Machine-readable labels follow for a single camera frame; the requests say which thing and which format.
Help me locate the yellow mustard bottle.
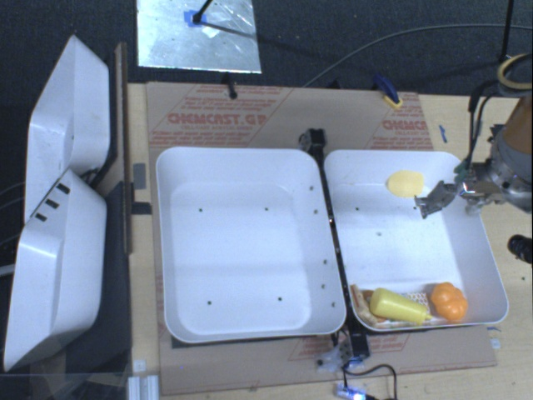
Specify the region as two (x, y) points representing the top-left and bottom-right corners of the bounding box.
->
(368, 287), (435, 324)

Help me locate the black block with thin wires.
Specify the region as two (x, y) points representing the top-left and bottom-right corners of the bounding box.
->
(298, 127), (327, 150)
(347, 330), (371, 360)

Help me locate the black cylinder on white bracket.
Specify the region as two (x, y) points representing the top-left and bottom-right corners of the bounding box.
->
(507, 233), (533, 263)

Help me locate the white plastic tray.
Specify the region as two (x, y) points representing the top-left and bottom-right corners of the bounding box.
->
(155, 146), (348, 345)
(323, 148), (511, 333)

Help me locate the orange toy pumpkin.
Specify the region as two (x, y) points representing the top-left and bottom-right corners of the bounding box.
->
(430, 282), (470, 322)

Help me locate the thin black rod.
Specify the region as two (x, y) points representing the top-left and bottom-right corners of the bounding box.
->
(311, 139), (364, 352)

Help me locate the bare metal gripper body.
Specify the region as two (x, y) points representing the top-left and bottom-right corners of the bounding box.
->
(456, 160), (533, 213)

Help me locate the brown cardboard board red print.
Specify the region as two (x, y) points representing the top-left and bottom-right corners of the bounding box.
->
(145, 81), (499, 396)

